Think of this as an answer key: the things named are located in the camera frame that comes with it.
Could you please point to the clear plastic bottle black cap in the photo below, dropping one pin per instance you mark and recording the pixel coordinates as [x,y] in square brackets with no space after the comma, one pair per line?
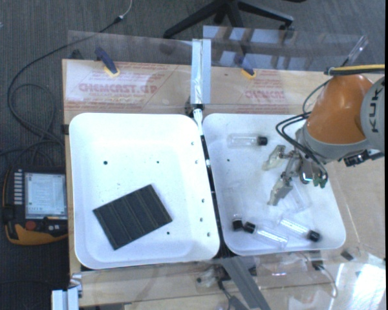
[237,225]
[268,236]
[297,229]
[245,140]

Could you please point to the black ribbed rectangular panel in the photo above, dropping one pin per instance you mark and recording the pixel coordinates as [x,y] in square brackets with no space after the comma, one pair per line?
[132,216]

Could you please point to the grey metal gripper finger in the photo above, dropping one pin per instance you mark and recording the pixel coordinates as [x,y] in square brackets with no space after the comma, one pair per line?
[279,190]
[274,158]

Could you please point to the white plastic tray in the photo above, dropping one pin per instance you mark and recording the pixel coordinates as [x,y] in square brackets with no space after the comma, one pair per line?
[245,186]
[132,147]

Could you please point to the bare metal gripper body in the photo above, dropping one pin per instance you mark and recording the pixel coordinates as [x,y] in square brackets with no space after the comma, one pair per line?
[305,171]

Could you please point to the brown cardboard board red print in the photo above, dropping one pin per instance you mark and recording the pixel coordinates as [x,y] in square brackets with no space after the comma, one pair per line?
[142,86]

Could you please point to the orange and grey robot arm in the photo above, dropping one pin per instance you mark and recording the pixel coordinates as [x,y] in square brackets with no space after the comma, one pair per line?
[339,115]

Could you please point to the black cylinder on white bracket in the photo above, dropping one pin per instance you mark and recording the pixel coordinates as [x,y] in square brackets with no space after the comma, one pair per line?
[355,158]

